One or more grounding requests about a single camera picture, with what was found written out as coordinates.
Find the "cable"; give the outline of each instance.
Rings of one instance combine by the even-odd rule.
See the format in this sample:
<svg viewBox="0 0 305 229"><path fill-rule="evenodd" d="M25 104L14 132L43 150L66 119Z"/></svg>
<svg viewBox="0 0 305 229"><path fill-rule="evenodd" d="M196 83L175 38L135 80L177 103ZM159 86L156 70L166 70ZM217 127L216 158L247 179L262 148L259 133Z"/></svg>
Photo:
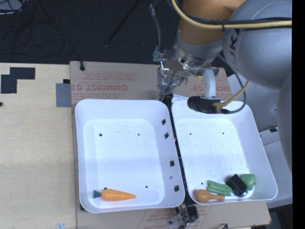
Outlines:
<svg viewBox="0 0 305 229"><path fill-rule="evenodd" d="M155 25L156 25L156 28L157 28L157 36L158 36L158 46L157 46L157 51L160 50L160 47L161 47L161 26L160 26L160 21L156 15L156 12L155 12L155 7L157 6L157 4L159 2L161 2L163 0L153 0L150 5L149 5L149 11L151 12L151 15L152 15L152 18L155 22ZM168 5L173 9L173 6L171 4L171 2L169 0L166 0Z"/></svg>
<svg viewBox="0 0 305 229"><path fill-rule="evenodd" d="M10 28L2 34L3 41L10 48L0 52L1 55L11 54L10 61L13 62L14 54L45 59L52 56L69 56L75 52L74 44L65 39L64 33L55 26L55 21L47 14L41 0L22 2L22 10L10 16L3 16L4 24ZM48 17L46 20L35 19L39 6ZM37 28L41 26L48 27L43 28L43 34L40 34L41 29Z"/></svg>
<svg viewBox="0 0 305 229"><path fill-rule="evenodd" d="M267 28L267 27L279 27L279 26L292 26L292 20L288 21L272 21L272 22L258 22L253 21L249 23L240 23L240 24L226 24L226 21L221 22L220 24L207 24L199 23L191 18L189 18L185 13L178 7L175 0L171 0L173 8L180 15L182 19L187 21L193 26L197 26L203 29L211 30L224 30L224 29L254 29L254 28Z"/></svg>
<svg viewBox="0 0 305 229"><path fill-rule="evenodd" d="M4 11L4 12L0 13L0 15L7 15L7 14L13 14L13 13L15 13L15 12L20 12L21 9L22 9L22 7L23 7L23 5L21 5L20 8L14 9L14 8L12 7L12 5L11 5L11 0L3 0L3 1L0 2L0 4L6 3L6 2L7 2L7 5L10 7L10 10L1 10L1 9L0 9L0 11Z"/></svg>
<svg viewBox="0 0 305 229"><path fill-rule="evenodd" d="M228 62L227 62L227 60L226 60L225 58L223 58L223 57L220 56L220 55L218 55L218 57L219 57L224 63L226 63L226 64L229 66L229 64L228 64ZM247 87L249 86L249 84L250 84L250 82L247 81L246 84L243 86L243 83L242 83L242 81L241 81L239 75L238 75L233 69L232 69L232 71L234 72L234 74L235 74L235 76L236 76L236 78L237 78L237 80L238 80L240 86L242 87L242 89L241 89L237 94L235 94L232 98L230 98L228 101L222 102L222 103L213 103L213 106L216 106L218 109L222 109L223 107L227 106L230 102L232 102L233 100L235 100L241 93L244 93L244 102L243 102L243 105L242 105L240 108L238 108L237 110L233 110L233 111L226 110L226 114L234 114L234 113L237 113L237 112L241 111L241 110L245 107L246 102L247 102L247 96L246 96L245 90L246 90L246 88L247 88Z"/></svg>

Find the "orange carrot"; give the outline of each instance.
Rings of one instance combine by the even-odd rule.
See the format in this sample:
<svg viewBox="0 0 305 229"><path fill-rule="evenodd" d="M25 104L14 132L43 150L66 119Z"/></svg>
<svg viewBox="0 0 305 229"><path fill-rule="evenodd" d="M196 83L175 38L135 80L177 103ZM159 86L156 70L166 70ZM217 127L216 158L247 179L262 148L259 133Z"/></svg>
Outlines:
<svg viewBox="0 0 305 229"><path fill-rule="evenodd" d="M134 194L126 193L114 189L109 189L109 188L103 190L101 197L107 201L121 201L121 200L136 198Z"/></svg>

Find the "black cable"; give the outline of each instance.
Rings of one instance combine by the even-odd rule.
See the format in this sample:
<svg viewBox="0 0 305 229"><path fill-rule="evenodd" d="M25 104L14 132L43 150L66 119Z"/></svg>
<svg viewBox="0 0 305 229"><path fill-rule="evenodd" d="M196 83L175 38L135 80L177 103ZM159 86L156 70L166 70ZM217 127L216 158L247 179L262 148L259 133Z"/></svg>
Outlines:
<svg viewBox="0 0 305 229"><path fill-rule="evenodd" d="M119 23L119 25L115 28L114 32L108 37L107 41L105 42L105 48L108 48L111 40L114 38L114 36L116 35L116 33L120 30L120 28L124 25L124 23L128 20L129 16L132 14L132 12L136 9L136 7L139 5L139 3L141 2L141 0L137 0L133 6L131 7L131 9L128 11L128 13L125 15L125 17L121 20L121 22Z"/></svg>
<svg viewBox="0 0 305 229"><path fill-rule="evenodd" d="M1 4L1 3L5 3L5 2L7 2L7 1L8 1L8 0L3 0L2 2L0 2L0 4Z"/></svg>
<svg viewBox="0 0 305 229"><path fill-rule="evenodd" d="M149 10L151 11L151 14L152 14L152 18L153 18L153 21L155 22L155 25L156 25L156 29L157 29L157 38L158 38L158 45L157 45L157 50L160 50L161 48L161 26L160 26L160 21L156 15L156 6L158 3L162 2L163 0L153 0L150 5L149 5ZM171 5L170 1L169 0L166 0L168 5L174 10L173 6Z"/></svg>
<svg viewBox="0 0 305 229"><path fill-rule="evenodd" d="M38 14L38 5L40 5L43 13L48 17L48 20L35 19ZM3 34L3 41L10 47L10 50L2 51L0 54L10 53L11 62L13 61L14 54L20 54L35 58L46 58L52 56L69 56L75 52L75 46L71 41L65 39L64 33L54 25L55 21L48 15L41 0L23 1L22 9L18 11L18 13L16 12L12 15L4 15L3 20L5 25L10 28L10 30L4 32ZM54 35L51 35L51 38L49 39L41 38L41 36L36 39L33 34L37 31L35 27L42 25L52 27L52 30L55 30L54 35L59 36L59 38L54 38ZM55 50L54 46L49 47L48 49L44 48L44 46L55 42L60 42L60 44L56 44ZM41 53L35 54L31 52L25 53L20 51L21 49L26 49L26 47L29 48L26 50L28 52L34 52L33 47L37 47L46 55L41 55Z"/></svg>
<svg viewBox="0 0 305 229"><path fill-rule="evenodd" d="M228 223L226 223L222 229L228 229Z"/></svg>
<svg viewBox="0 0 305 229"><path fill-rule="evenodd" d="M190 19L198 22L198 23L202 23L202 24L213 24L213 25L235 25L235 24L256 24L256 23L268 23L268 22L275 22L275 21L288 21L288 20L292 20L292 18L286 18L286 17L276 17L276 18L264 18L264 19L255 19L255 20L239 20L239 21L220 21L220 20L208 20L205 18L200 18L197 16L193 16L185 11L183 11L183 9L179 6L177 0L176 4L178 6L178 8Z"/></svg>
<svg viewBox="0 0 305 229"><path fill-rule="evenodd" d="M220 55L218 55L217 57L220 58L225 64L227 64L227 65L231 68L231 66L229 65L229 63L227 62L227 60L225 60L225 58L223 58L223 57L220 56ZM238 82L239 82L241 88L243 88L244 85L243 85L243 82L241 81L239 75L236 73L235 70L232 69L232 71L233 71L234 75L236 76L236 78L237 78L237 80L238 80ZM226 109L225 109L225 110L224 110L225 114L234 114L234 113L237 113L237 112L241 111L241 110L245 107L245 105L246 105L246 103L247 103L246 91L244 91L243 94L244 94L244 102L243 102L242 106L239 107L239 108L236 109L236 110L226 110Z"/></svg>

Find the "wooden table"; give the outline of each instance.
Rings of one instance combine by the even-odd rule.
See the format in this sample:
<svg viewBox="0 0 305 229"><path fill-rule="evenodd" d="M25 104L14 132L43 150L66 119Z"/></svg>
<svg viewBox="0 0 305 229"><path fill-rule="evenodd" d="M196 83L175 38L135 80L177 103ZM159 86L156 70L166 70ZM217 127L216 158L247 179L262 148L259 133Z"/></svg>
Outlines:
<svg viewBox="0 0 305 229"><path fill-rule="evenodd" d="M80 211L75 192L73 131L70 107L57 107L56 84L70 79L69 65L1 63L0 74L11 67L35 68L34 80L18 80L16 94L0 94L0 228L1 229L110 229L133 225L149 211L91 214ZM209 223L220 214L244 211L236 225L257 221L269 224L264 201L209 208Z"/></svg>

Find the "black object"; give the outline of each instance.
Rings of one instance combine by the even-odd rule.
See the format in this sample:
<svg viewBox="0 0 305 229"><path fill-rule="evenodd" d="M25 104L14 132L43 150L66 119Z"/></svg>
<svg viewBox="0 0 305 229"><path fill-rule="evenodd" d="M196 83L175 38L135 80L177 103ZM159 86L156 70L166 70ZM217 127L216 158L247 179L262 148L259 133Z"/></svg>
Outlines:
<svg viewBox="0 0 305 229"><path fill-rule="evenodd" d="M1 93L16 94L18 79L34 80L35 68L10 67L10 74L1 75Z"/></svg>
<svg viewBox="0 0 305 229"><path fill-rule="evenodd" d="M220 99L207 99L201 96L192 96L187 100L187 106L195 111L207 114L221 113L217 111L216 107L213 106L213 103L220 103Z"/></svg>
<svg viewBox="0 0 305 229"><path fill-rule="evenodd" d="M84 66L84 64L83 64L83 61L81 61L80 63L81 63L80 70L81 70L81 71L84 71L84 70L85 70L85 66Z"/></svg>
<svg viewBox="0 0 305 229"><path fill-rule="evenodd" d="M269 131L272 133L272 132L277 132L277 129L275 127L273 128L270 128Z"/></svg>
<svg viewBox="0 0 305 229"><path fill-rule="evenodd" d="M135 4L132 6L132 8L129 10L129 12L125 15L125 17L122 19L118 27L114 30L114 32L111 34L111 36L108 38L108 40L105 42L105 48L108 48L111 40L114 38L115 34L120 30L120 28L124 25L126 20L129 18L129 16L132 14L132 12L135 10L135 8L138 6L141 0L137 0Z"/></svg>
<svg viewBox="0 0 305 229"><path fill-rule="evenodd" d="M232 188L233 193L240 198L246 196L248 193L246 184L240 179L240 177L237 174L233 175L225 183L230 188Z"/></svg>
<svg viewBox="0 0 305 229"><path fill-rule="evenodd" d="M185 199L184 199L185 207L186 207L186 211L188 214L188 222L192 223L195 220L197 220L199 218L199 216L198 216L197 208L194 205L194 201L191 199L191 196L189 194L187 183L186 183L184 167L183 167L183 163L182 163L182 159L181 159L181 153L180 153L178 138L177 138L177 134L176 134L176 128L175 128L175 124L173 121L172 98L173 98L173 94L166 95L163 98L162 102L167 106L169 114L170 114L170 118L171 118L173 136L174 136L174 140L175 140L175 145L176 145L176 150L177 150L177 154L178 154L178 158L179 158L179 165L180 165L180 170L181 170L182 180L183 180L183 185L184 185L184 190L185 190Z"/></svg>

